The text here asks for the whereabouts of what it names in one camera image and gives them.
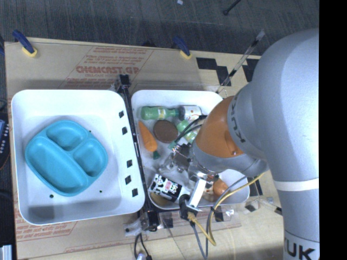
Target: gray carpet floor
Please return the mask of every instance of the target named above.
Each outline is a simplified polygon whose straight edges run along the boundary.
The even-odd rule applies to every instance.
[[[191,50],[243,54],[261,29],[266,36],[253,51],[262,55],[275,41],[319,27],[319,0],[0,0],[0,34],[14,41],[18,29],[31,37],[170,48],[182,37]],[[6,99],[4,58],[0,58],[0,98]],[[0,170],[0,190],[11,193],[8,162]],[[0,198],[0,246],[14,243],[11,203]]]

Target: cable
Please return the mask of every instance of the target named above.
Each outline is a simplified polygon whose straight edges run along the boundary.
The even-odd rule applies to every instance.
[[[135,259],[137,259],[137,257],[138,257],[138,254],[136,253],[136,246],[137,246],[137,242],[138,242],[138,239],[139,239],[139,238],[140,238],[141,244],[142,244],[142,246],[143,246],[143,248],[144,248],[144,250],[146,251],[146,254],[147,254],[146,260],[147,260],[147,259],[148,259],[148,260],[152,259],[152,256],[150,256],[150,254],[148,253],[148,251],[147,251],[147,249],[146,249],[146,247],[145,247],[145,245],[144,245],[144,243],[143,243],[142,233],[138,234],[138,235],[136,236],[136,238],[135,238],[135,245],[134,245],[134,256],[135,256]]]
[[[226,200],[228,197],[232,196],[234,193],[240,191],[241,189],[253,184],[254,182],[256,182],[257,180],[259,180],[262,176],[264,175],[264,173],[258,175],[257,177],[255,177],[253,180],[251,180],[250,182],[242,185],[241,187],[237,188],[236,190],[233,190],[227,194],[223,194],[222,197],[215,203],[214,205],[214,209],[217,208],[224,200]],[[211,216],[209,216],[209,219],[208,219],[208,226],[209,226],[209,231],[208,231],[208,234],[209,236],[211,237],[211,239],[214,241],[214,238],[213,238],[213,234],[212,234],[212,230],[211,230],[211,227],[212,227],[212,217],[214,215],[214,212],[212,211],[211,213]]]
[[[244,177],[241,177],[239,180],[237,180],[236,182],[232,183],[220,196],[219,198],[217,199],[217,201],[215,202],[215,204],[212,206],[213,209],[216,209],[217,207],[215,206],[221,199],[222,197],[227,194],[233,187],[235,187],[238,183],[240,183],[241,181],[245,180],[247,177],[244,176]],[[208,218],[207,218],[207,221],[210,219],[210,216],[212,215],[213,213],[213,210],[211,209],[209,215],[208,215]],[[206,223],[206,232],[209,232],[209,223],[207,222]],[[208,239],[206,238],[206,255],[208,255]]]
[[[211,230],[211,227],[212,227],[212,217],[214,215],[214,211],[213,210],[216,209],[228,197],[232,196],[233,194],[235,194],[236,192],[242,190],[243,188],[245,188],[245,187],[255,183],[263,175],[264,175],[264,173],[260,174],[259,176],[255,177],[252,181],[242,185],[241,187],[239,187],[239,188],[237,188],[237,189],[235,189],[235,190],[233,190],[231,192],[229,192],[231,190],[231,188],[234,187],[239,182],[241,182],[242,180],[244,180],[246,177],[240,178],[238,181],[236,181],[234,184],[232,184],[230,187],[228,187],[223,192],[223,194],[219,197],[219,199],[215,202],[213,207],[211,208],[211,211],[210,211],[209,216],[208,216],[207,224],[206,224],[206,230],[199,223],[199,221],[197,220],[195,215],[192,212],[188,212],[188,219],[191,221],[191,223],[196,224],[200,228],[201,232],[206,237],[206,254],[203,253],[203,250],[202,250],[202,247],[201,247],[201,243],[200,243],[200,239],[197,237],[197,241],[198,241],[198,244],[199,244],[199,247],[200,247],[200,251],[201,251],[201,254],[204,257],[204,259],[207,259],[207,257],[208,257],[208,242],[211,242],[212,245],[216,246],[216,241],[213,238],[213,234],[212,234],[212,230]]]
[[[197,126],[194,126],[194,127],[191,128],[191,129],[185,131],[185,132],[184,132],[184,135],[183,135],[182,137],[184,137],[185,135],[189,134],[191,131],[194,131],[195,129],[200,128],[201,126],[202,126],[202,124],[199,124],[199,125],[197,125]]]
[[[207,260],[207,254],[205,255],[204,253],[204,250],[202,249],[202,245],[201,245],[201,242],[200,242],[200,238],[199,238],[199,235],[197,234],[197,231],[196,231],[196,228],[195,228],[195,224],[194,223],[190,223],[191,227],[193,228],[194,230],[194,234],[195,234],[195,237],[196,237],[196,240],[197,240],[197,244],[199,245],[199,248],[200,248],[200,252],[202,254],[202,257]]]
[[[188,212],[188,219],[200,228],[201,232],[211,242],[212,245],[214,245],[214,246],[217,245],[216,242],[207,234],[205,229],[202,227],[202,225],[199,223],[199,221],[197,220],[197,218],[195,217],[195,215],[192,212]]]
[[[147,256],[148,256],[148,255],[149,255],[149,253],[148,253],[148,251],[147,251],[147,249],[146,249],[146,247],[145,247],[145,245],[144,245],[144,243],[143,243],[143,239],[142,239],[142,233],[140,233],[140,239],[141,239],[141,244],[142,244],[143,248],[145,249],[146,254],[147,254]]]
[[[183,136],[185,136],[187,133],[187,130],[195,123],[197,123],[200,120],[205,119],[207,116],[206,115],[200,115],[198,119],[193,120],[191,123],[188,124],[188,126],[180,133],[180,135],[174,140],[174,142],[178,142]]]

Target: green bottle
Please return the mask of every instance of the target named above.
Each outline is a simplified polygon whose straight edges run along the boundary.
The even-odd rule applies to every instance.
[[[177,127],[177,130],[182,133],[183,130],[189,125],[189,122],[187,120],[182,120],[176,127]],[[196,138],[196,135],[197,135],[197,131],[196,130],[193,130],[193,131],[190,131],[188,134],[184,135],[184,138],[187,140],[187,142],[191,143],[195,140]]]
[[[178,117],[178,109],[168,109],[166,107],[157,106],[157,107],[142,107],[141,109],[141,118],[143,120],[161,120],[167,119],[171,116]]]
[[[179,124],[177,124],[176,128],[177,130],[182,133],[183,130],[189,125],[189,122],[187,120],[182,120]],[[188,143],[191,143],[195,140],[197,136],[197,131],[196,130],[193,130],[193,131],[190,131],[189,133],[187,133],[186,135],[183,136],[183,138],[185,138],[187,140]],[[168,145],[168,149],[170,150],[173,150],[173,148],[177,145],[177,142],[175,142],[175,140]]]

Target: table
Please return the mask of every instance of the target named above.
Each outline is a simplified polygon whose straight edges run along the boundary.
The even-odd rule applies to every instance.
[[[9,102],[23,89],[108,89],[118,74],[129,74],[131,94],[140,89],[216,91],[220,83],[217,70],[223,67],[232,70],[242,56],[191,51],[192,58],[187,60],[173,49],[28,39],[38,50],[35,58],[22,53],[19,43],[5,44]],[[202,69],[198,65],[201,59],[216,64]],[[232,86],[226,87],[221,96],[235,95],[245,84],[247,80],[240,69],[232,78]],[[18,259],[133,259],[135,237],[125,237],[123,224],[134,221],[135,213],[45,226],[31,225],[21,217],[11,129]],[[270,171],[260,179],[260,185],[264,193],[261,203],[253,202],[259,209],[249,212],[246,203],[226,206],[224,210],[234,212],[229,221],[213,223],[217,246],[209,246],[211,259],[282,258],[283,221],[273,211],[280,202]],[[267,197],[273,200],[273,205],[267,202]],[[186,226],[188,222],[179,218],[174,221],[178,224],[173,229],[144,234],[152,258],[202,259],[194,233]],[[199,236],[204,244],[203,235]]]

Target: orange carrot toy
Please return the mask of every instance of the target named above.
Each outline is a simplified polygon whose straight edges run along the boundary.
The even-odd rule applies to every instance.
[[[140,132],[141,132],[141,136],[142,136],[142,140],[145,145],[145,148],[149,152],[153,152],[154,160],[158,159],[160,157],[160,154],[157,151],[158,149],[157,141],[155,140],[151,131],[149,131],[149,129],[140,120],[139,120],[139,127],[140,127]]]

